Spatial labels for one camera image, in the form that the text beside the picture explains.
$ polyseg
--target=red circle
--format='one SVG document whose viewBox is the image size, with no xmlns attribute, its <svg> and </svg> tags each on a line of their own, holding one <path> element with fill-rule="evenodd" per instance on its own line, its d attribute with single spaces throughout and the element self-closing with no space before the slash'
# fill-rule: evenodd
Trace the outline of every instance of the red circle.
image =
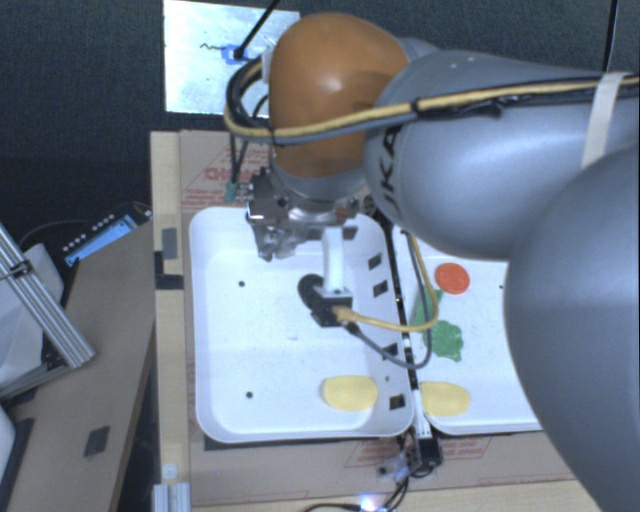
<svg viewBox="0 0 640 512">
<path fill-rule="evenodd" d="M 471 278 L 463 266 L 443 263 L 436 269 L 436 283 L 445 292 L 460 295 L 469 288 Z"/>
</svg>

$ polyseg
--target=white tray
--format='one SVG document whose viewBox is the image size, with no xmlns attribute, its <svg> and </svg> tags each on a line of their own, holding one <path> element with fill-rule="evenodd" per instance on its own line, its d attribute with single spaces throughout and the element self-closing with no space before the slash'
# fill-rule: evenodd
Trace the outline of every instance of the white tray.
<svg viewBox="0 0 640 512">
<path fill-rule="evenodd" d="M 403 300 L 409 318 L 413 318 L 420 299 L 406 237 L 396 228 L 393 240 Z M 433 355 L 429 364 L 418 371 L 420 382 L 450 382 L 465 388 L 471 403 L 462 415 L 432 416 L 429 422 L 451 435 L 541 430 L 520 386 L 507 344 L 502 318 L 507 264 L 454 258 L 424 242 L 419 245 L 434 287 L 438 287 L 434 272 L 446 262 L 462 265 L 471 279 L 465 293 L 445 294 L 440 301 L 440 319 L 462 330 L 461 361 Z M 416 360 L 421 360 L 426 350 L 422 335 L 412 334 L 411 341 Z"/>
<path fill-rule="evenodd" d="M 345 242 L 345 285 L 354 309 L 398 321 L 384 234 L 370 218 Z M 198 213 L 190 226 L 196 349 L 196 414 L 203 431 L 221 442 L 381 437 L 408 428 L 414 415 L 407 373 L 342 328 L 321 328 L 297 293 L 299 280 L 322 275 L 320 242 L 267 263 L 239 208 Z M 374 256 L 382 264 L 369 270 Z M 388 291 L 377 298 L 373 286 Z M 362 330 L 382 346 L 398 334 Z M 377 404 L 343 412 L 321 397 L 324 379 L 366 375 L 378 386 Z M 392 398 L 406 405 L 391 408 Z"/>
</svg>

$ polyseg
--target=yellow cable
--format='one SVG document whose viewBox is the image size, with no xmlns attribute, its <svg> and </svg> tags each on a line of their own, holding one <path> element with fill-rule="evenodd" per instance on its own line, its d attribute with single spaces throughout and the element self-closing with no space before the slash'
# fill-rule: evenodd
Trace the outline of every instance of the yellow cable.
<svg viewBox="0 0 640 512">
<path fill-rule="evenodd" d="M 433 304 L 433 315 L 431 315 L 431 318 L 419 325 L 401 325 L 361 315 L 360 313 L 356 313 L 351 308 L 348 308 L 346 306 L 334 306 L 333 308 L 331 308 L 331 311 L 334 315 L 336 315 L 338 322 L 361 322 L 363 324 L 374 325 L 375 327 L 398 332 L 422 332 L 430 329 L 436 324 L 439 314 L 438 298 L 436 297 L 436 293 L 433 290 L 433 286 L 431 285 L 431 280 L 429 279 L 429 274 L 427 273 L 427 269 L 424 266 L 424 261 L 422 261 L 422 254 L 420 253 L 418 241 L 413 235 L 411 235 L 411 245 L 413 246 L 416 259 L 418 260 L 420 273 L 422 274 L 422 279 L 424 280 L 425 287 L 427 288 L 427 293 L 429 294 L 431 303 Z"/>
<path fill-rule="evenodd" d="M 249 74 L 253 74 L 258 68 L 261 68 L 260 62 L 254 64 Z M 476 91 L 464 91 L 453 94 L 445 94 L 442 96 L 434 96 L 432 98 L 422 98 L 416 103 L 420 112 L 428 112 L 441 108 L 462 107 L 477 102 L 497 99 L 503 96 L 521 96 L 521 95 L 543 95 L 554 93 L 565 93 L 572 91 L 583 91 L 587 89 L 595 89 L 598 86 L 598 80 L 587 80 L 583 82 L 559 82 L 559 83 L 539 83 L 524 85 L 507 85 L 494 87 L 491 89 L 483 89 Z M 622 80 L 621 85 L 638 85 L 640 77 L 628 77 Z M 250 128 L 241 126 L 231 119 L 228 107 L 225 106 L 224 121 L 227 128 L 233 134 L 239 137 L 260 137 L 260 138 L 289 138 L 303 137 L 307 135 L 318 135 L 327 131 L 344 128 L 359 123 L 369 121 L 377 121 L 386 119 L 396 115 L 410 114 L 413 112 L 412 104 L 409 102 L 396 103 L 383 107 L 374 107 L 362 112 L 348 114 L 327 121 L 313 123 L 305 126 L 297 126 L 292 128 L 277 128 L 272 133 L 266 128 Z"/>
</svg>

